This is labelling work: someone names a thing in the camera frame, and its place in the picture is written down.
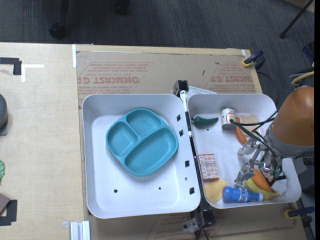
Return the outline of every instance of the table top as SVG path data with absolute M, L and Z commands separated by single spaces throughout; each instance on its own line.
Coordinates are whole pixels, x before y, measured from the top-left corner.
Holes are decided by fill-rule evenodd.
M 146 232 L 149 224 L 161 222 L 164 217 L 159 215 L 142 216 L 135 222 L 126 218 L 103 221 L 88 215 L 76 62 L 78 52 L 89 51 L 250 56 L 249 50 L 240 49 L 0 43 L 0 57 L 19 58 L 24 65 L 21 76 L 12 74 L 11 65 L 0 64 L 0 93 L 9 113 L 8 133 L 0 136 L 0 160 L 5 163 L 0 193 L 17 200 L 16 221 L 0 226 L 2 240 L 69 239 L 69 223 L 84 220 L 91 222 L 93 240 L 165 239 L 160 238 L 159 231 L 154 233 L 156 238 Z M 254 67 L 249 70 L 255 92 L 262 93 Z M 268 210 L 284 220 L 279 209 L 285 207 L 289 204 L 272 205 Z M 238 213 L 246 210 L 230 214 L 235 217 Z M 236 222 L 229 219 L 235 228 Z M 262 218 L 260 223 L 268 221 Z M 237 234 L 222 225 L 223 232 L 214 239 L 306 238 L 300 218 L 284 221 L 286 224 L 289 226 L 267 231 L 252 229 L 249 233 L 240 230 Z

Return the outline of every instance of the tin can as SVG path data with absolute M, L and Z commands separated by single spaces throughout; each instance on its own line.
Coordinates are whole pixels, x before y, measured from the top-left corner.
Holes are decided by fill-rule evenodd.
M 236 121 L 236 111 L 233 108 L 227 107 L 221 110 L 221 122 L 223 130 L 231 131 L 236 129 L 237 126 L 230 122 L 231 119 Z

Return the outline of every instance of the blue bottle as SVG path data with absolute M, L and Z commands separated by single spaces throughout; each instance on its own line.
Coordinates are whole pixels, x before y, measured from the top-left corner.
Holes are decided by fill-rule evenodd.
M 243 187 L 229 187 L 225 186 L 222 191 L 222 199 L 225 203 L 247 203 L 250 201 L 263 201 L 264 195 L 262 193 L 253 193 Z

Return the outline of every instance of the small box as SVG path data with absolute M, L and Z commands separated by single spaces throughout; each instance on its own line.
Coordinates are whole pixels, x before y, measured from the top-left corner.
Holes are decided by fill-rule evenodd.
M 204 182 L 219 179 L 218 167 L 214 154 L 199 154 L 198 160 L 201 170 L 201 177 Z

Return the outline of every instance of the chair wheel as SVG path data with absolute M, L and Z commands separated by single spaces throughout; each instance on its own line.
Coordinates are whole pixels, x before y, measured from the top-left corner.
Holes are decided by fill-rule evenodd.
M 64 38 L 66 35 L 66 30 L 64 26 L 60 26 L 59 23 L 54 23 L 49 30 L 51 36 L 57 39 Z
M 118 15 L 127 15 L 128 7 L 129 7 L 129 4 L 118 1 L 115 3 L 115 13 Z

